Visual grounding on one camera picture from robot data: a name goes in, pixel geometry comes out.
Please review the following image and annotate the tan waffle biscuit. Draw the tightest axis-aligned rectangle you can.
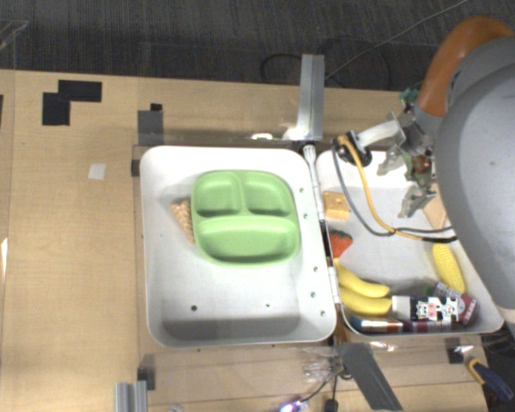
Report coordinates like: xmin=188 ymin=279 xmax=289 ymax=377
xmin=170 ymin=199 xmax=197 ymax=246

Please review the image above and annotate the dark maroon box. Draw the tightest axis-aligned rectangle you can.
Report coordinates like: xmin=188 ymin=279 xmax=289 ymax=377
xmin=401 ymin=319 xmax=455 ymax=334

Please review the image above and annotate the thin black and white rod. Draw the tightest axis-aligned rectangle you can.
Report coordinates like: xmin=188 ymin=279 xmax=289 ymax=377
xmin=301 ymin=143 xmax=342 ymax=312

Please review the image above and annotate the black cylinder on white bracket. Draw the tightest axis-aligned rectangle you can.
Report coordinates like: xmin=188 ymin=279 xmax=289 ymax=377
xmin=331 ymin=117 xmax=403 ymax=167

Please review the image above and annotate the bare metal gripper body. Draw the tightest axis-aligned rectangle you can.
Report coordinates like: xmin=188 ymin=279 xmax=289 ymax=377
xmin=393 ymin=100 xmax=439 ymax=187

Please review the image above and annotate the yellow cheese cracker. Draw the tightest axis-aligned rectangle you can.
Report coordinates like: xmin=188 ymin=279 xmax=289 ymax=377
xmin=322 ymin=190 xmax=352 ymax=222

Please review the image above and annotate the yellow corn cob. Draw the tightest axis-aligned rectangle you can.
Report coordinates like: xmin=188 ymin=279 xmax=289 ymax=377
xmin=431 ymin=242 xmax=467 ymax=295

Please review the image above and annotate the green divided plate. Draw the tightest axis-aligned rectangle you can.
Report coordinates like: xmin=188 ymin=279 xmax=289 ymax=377
xmin=191 ymin=169 xmax=303 ymax=269

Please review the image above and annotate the yellow banana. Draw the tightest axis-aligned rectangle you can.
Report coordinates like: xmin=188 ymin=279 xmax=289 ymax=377
xmin=334 ymin=258 xmax=391 ymax=299
xmin=338 ymin=287 xmax=393 ymax=318

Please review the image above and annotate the white and maroon milk carton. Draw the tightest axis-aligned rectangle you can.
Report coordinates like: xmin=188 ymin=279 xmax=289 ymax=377
xmin=390 ymin=294 xmax=478 ymax=327

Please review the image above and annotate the red strawberry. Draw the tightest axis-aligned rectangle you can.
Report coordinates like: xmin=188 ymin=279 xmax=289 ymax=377
xmin=328 ymin=229 xmax=354 ymax=260

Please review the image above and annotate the white plastic tray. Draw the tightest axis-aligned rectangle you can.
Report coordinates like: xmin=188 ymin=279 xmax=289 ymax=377
xmin=138 ymin=144 xmax=339 ymax=349
xmin=315 ymin=147 xmax=506 ymax=338

